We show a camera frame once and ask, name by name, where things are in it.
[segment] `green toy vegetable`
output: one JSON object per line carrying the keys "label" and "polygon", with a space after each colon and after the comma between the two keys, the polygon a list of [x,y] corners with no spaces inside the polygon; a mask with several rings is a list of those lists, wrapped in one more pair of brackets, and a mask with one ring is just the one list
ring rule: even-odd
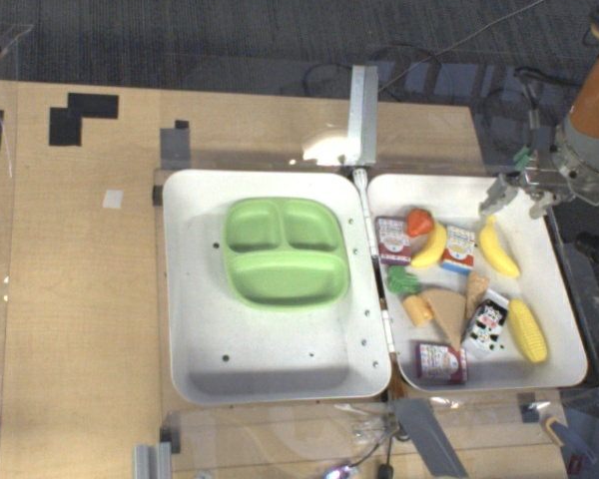
{"label": "green toy vegetable", "polygon": [[427,210],[412,210],[406,218],[406,234],[411,238],[427,235],[435,227],[435,220]]}

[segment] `dark floor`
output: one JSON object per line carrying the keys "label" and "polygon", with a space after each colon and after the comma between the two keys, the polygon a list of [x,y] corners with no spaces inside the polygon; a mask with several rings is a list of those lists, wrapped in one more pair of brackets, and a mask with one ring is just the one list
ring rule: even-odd
{"label": "dark floor", "polygon": [[[411,68],[382,100],[469,106],[486,163],[510,166],[528,137],[514,69],[583,81],[599,0],[546,0],[437,53],[534,1],[0,0],[0,33],[34,26],[18,76],[42,82],[347,98],[353,63],[376,64],[382,84]],[[547,146],[577,89],[536,89]],[[599,232],[598,209],[573,203],[557,217],[567,240]]]}

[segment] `wooden surface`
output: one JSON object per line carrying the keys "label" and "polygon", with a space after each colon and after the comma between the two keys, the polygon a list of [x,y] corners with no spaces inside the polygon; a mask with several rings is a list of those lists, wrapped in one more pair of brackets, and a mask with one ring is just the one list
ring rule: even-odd
{"label": "wooden surface", "polygon": [[[66,107],[70,91],[119,95],[119,119],[84,120],[81,148],[49,147],[49,108]],[[300,155],[307,137],[345,127],[347,102],[19,84],[17,109],[0,478],[128,478],[133,446],[155,444],[162,420],[151,201],[160,127],[190,121],[198,163],[257,151],[275,164]],[[467,109],[381,104],[378,135],[380,158],[480,168]],[[103,209],[106,190],[124,191],[119,210]],[[520,467],[510,477],[564,476],[543,435],[524,446],[529,428],[502,424],[517,444],[480,451],[470,446],[481,440],[465,440],[459,455],[474,477],[499,477],[505,464]],[[396,452],[395,476],[428,477],[408,449]],[[309,460],[215,472],[306,477],[314,468]]]}

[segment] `banana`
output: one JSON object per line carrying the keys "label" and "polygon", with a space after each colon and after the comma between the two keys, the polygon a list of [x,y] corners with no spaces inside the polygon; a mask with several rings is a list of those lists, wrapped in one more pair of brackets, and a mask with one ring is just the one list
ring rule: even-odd
{"label": "banana", "polygon": [[518,277],[521,275],[519,266],[517,266],[510,255],[508,255],[501,247],[494,223],[495,217],[488,217],[486,225],[479,232],[479,246],[481,247],[481,252],[484,254],[490,265],[501,274],[513,278]]}
{"label": "banana", "polygon": [[435,227],[428,235],[426,244],[412,258],[410,265],[412,267],[429,267],[438,262],[446,248],[447,238],[446,228],[439,222],[435,222]]}

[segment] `toy food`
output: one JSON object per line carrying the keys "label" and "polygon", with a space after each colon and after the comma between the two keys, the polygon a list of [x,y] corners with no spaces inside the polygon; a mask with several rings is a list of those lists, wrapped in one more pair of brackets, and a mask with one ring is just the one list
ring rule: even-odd
{"label": "toy food", "polygon": [[435,220],[427,210],[412,210],[406,217],[406,234],[411,238],[427,235],[435,227]]}
{"label": "toy food", "polygon": [[428,305],[426,300],[421,296],[412,294],[401,304],[415,326],[422,326],[424,323],[434,318],[432,311],[430,310],[430,305]]}
{"label": "toy food", "polygon": [[474,265],[475,233],[448,226],[446,248],[441,255],[441,267],[468,275]]}
{"label": "toy food", "polygon": [[454,349],[460,349],[466,297],[447,289],[427,289],[420,296],[430,306],[435,321],[448,337],[450,345]]}
{"label": "toy food", "polygon": [[466,319],[470,319],[472,314],[475,313],[475,309],[489,285],[489,278],[481,276],[475,271],[470,272],[468,275],[468,286],[466,287]]}
{"label": "toy food", "polygon": [[528,305],[520,299],[511,299],[508,303],[508,321],[521,353],[532,363],[543,362],[548,356],[548,348]]}
{"label": "toy food", "polygon": [[415,294],[419,292],[419,279],[403,266],[389,266],[388,290],[395,294]]}
{"label": "toy food", "polygon": [[423,248],[412,258],[412,267],[429,267],[439,261],[446,247],[446,229],[435,222],[433,230],[428,234],[428,240]]}
{"label": "toy food", "polygon": [[514,260],[503,250],[499,243],[497,230],[495,229],[495,217],[488,217],[488,222],[479,233],[479,246],[486,260],[501,274],[511,277],[521,275],[519,266]]}
{"label": "toy food", "polygon": [[380,217],[375,221],[382,264],[410,264],[410,243],[403,230],[403,220]]}
{"label": "toy food", "polygon": [[481,303],[466,326],[461,345],[477,358],[485,358],[494,351],[508,316],[508,300],[493,291]]}
{"label": "toy food", "polygon": [[468,379],[466,352],[442,344],[420,342],[415,350],[417,377],[430,382],[465,383]]}

